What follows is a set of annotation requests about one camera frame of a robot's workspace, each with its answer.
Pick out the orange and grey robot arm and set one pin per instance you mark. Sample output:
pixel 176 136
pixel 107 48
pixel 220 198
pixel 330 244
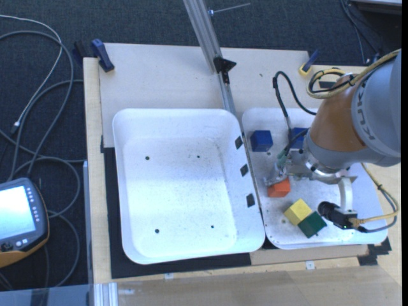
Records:
pixel 357 120

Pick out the pale wood board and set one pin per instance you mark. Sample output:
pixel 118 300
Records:
pixel 165 81

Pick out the black cylinder on white bracket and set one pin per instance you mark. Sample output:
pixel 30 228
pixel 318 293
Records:
pixel 334 214

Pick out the white plastic tray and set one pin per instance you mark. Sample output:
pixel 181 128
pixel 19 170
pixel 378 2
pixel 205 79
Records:
pixel 178 196
pixel 322 193

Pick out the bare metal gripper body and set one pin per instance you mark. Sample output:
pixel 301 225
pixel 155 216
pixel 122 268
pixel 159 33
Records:
pixel 299 166

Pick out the blue cube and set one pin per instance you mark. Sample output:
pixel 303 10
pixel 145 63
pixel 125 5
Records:
pixel 299 137
pixel 261 140

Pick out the green cube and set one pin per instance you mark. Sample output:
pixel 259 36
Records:
pixel 313 225

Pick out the yellow cube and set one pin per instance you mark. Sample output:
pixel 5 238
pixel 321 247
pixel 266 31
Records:
pixel 297 210

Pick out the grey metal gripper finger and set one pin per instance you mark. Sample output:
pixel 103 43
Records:
pixel 283 174
pixel 270 178

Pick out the orange cube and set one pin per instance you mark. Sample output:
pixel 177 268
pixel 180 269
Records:
pixel 280 189

